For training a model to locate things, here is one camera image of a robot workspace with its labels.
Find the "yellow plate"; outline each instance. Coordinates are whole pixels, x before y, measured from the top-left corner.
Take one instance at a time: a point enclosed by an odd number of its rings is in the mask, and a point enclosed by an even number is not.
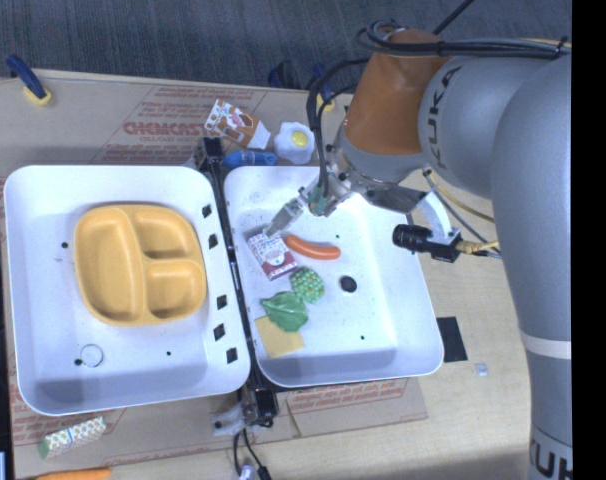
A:
[[[104,322],[168,322],[191,315],[205,301],[205,266],[196,232],[169,208],[94,208],[76,225],[74,249],[83,301]]]

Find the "black hole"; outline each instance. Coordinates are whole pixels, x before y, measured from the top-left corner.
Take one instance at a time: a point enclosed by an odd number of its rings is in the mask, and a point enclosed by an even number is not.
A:
[[[214,328],[214,339],[216,341],[220,340],[223,336],[225,336],[225,326],[223,324],[217,325]]]
[[[343,291],[348,293],[354,293],[356,291],[356,281],[350,276],[343,276],[339,279],[341,283],[341,288]]]
[[[238,358],[239,358],[239,356],[236,353],[236,349],[235,348],[231,348],[231,349],[229,349],[227,351],[227,364],[233,363]]]

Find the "cardboard sheet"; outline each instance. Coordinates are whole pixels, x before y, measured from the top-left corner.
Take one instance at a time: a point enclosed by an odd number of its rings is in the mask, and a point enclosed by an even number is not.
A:
[[[284,121],[306,122],[303,91],[231,87],[36,70],[52,92],[46,107],[30,102],[18,79],[0,79],[0,235],[6,265],[3,185],[31,164],[183,165],[207,135],[204,127],[217,98],[257,116],[272,135]],[[324,117],[333,137],[342,105]],[[236,146],[226,143],[227,151]],[[231,436],[214,437],[209,415],[232,407],[236,395],[198,398],[61,418],[40,415],[19,393],[8,291],[3,272],[15,474],[19,479],[69,469],[128,464],[231,447]],[[355,428],[425,419],[417,379],[328,386],[278,395],[281,413],[257,442],[280,441]],[[47,434],[103,416],[106,430],[93,443],[47,462],[38,443]]]

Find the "toy hot dog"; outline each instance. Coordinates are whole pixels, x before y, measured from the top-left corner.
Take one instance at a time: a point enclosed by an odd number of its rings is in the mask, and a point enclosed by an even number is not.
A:
[[[287,235],[283,240],[292,251],[315,260],[335,260],[341,255],[341,249],[335,245],[315,245],[296,235]]]

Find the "white tray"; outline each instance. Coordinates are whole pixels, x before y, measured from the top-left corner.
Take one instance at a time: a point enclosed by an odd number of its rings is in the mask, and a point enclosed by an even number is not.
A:
[[[254,320],[265,315],[261,300],[291,290],[289,276],[270,281],[246,239],[318,176],[316,167],[241,167],[226,178],[224,190],[257,361],[263,373],[284,387],[340,384],[409,377],[434,372],[443,344],[418,258],[392,244],[392,231],[405,217],[375,208],[355,196],[329,217],[301,216],[287,232],[338,245],[338,260],[297,255],[316,271],[325,296],[308,304],[301,328],[305,347],[269,358]],[[339,279],[357,282],[354,293]]]
[[[124,202],[167,206],[194,226],[208,285],[196,313],[121,327],[85,307],[74,271],[76,223],[90,208]],[[202,174],[186,167],[24,167],[7,180],[5,212],[18,385],[34,410],[63,415],[195,398],[232,392],[247,380],[234,283]],[[211,249],[210,236],[218,243]],[[86,345],[87,363],[102,354],[98,366],[76,364]]]

